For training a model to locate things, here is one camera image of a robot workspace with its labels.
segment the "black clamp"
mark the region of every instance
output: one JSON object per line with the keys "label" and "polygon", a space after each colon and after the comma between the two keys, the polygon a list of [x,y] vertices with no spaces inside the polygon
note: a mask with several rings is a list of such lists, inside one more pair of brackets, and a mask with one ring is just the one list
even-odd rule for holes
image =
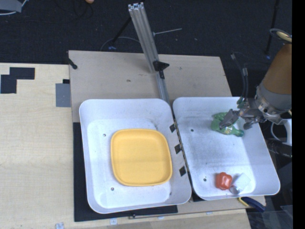
{"label": "black clamp", "polygon": [[166,69],[170,65],[168,63],[163,63],[160,61],[154,61],[152,64],[153,64],[154,70],[159,71],[160,78],[165,79],[163,70]]}

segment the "yellow plate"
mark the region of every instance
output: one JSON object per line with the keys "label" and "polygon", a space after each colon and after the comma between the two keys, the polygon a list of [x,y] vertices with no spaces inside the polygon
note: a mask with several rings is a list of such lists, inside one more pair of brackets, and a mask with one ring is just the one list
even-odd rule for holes
{"label": "yellow plate", "polygon": [[116,179],[126,186],[154,186],[173,173],[165,136],[151,129],[123,129],[111,138],[111,161]]}

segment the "black clip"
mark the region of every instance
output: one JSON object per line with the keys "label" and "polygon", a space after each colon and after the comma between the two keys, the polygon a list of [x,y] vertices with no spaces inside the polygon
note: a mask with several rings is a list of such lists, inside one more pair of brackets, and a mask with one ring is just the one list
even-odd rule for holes
{"label": "black clip", "polygon": [[165,79],[163,70],[166,69],[170,65],[168,63],[163,63],[160,61],[154,61],[152,64],[153,64],[154,70],[159,71],[160,78]]}

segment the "red tomato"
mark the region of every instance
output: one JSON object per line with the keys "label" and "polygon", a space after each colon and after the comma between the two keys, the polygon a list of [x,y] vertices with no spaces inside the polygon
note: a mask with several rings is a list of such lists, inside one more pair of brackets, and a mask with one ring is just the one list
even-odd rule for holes
{"label": "red tomato", "polygon": [[216,187],[221,190],[227,190],[232,183],[232,176],[225,172],[221,172],[216,175]]}

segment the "white tray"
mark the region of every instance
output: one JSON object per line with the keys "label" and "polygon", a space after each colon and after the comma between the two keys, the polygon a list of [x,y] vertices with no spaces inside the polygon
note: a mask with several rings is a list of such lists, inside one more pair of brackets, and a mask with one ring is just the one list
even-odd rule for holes
{"label": "white tray", "polygon": [[[243,137],[224,135],[211,129],[212,115],[237,110],[238,97],[182,97],[173,111],[195,193],[205,200],[274,195],[280,182],[259,124],[244,130]],[[243,129],[244,120],[235,126]],[[215,175],[233,179],[245,173],[250,184],[239,195],[215,187]]]}
{"label": "white tray", "polygon": [[[90,207],[102,214],[126,210],[177,205],[187,202],[192,193],[170,106],[161,99],[91,99],[80,106],[87,199]],[[122,129],[147,128],[160,131],[169,145],[173,175],[161,185],[130,187],[120,184],[112,171],[110,143]]]}

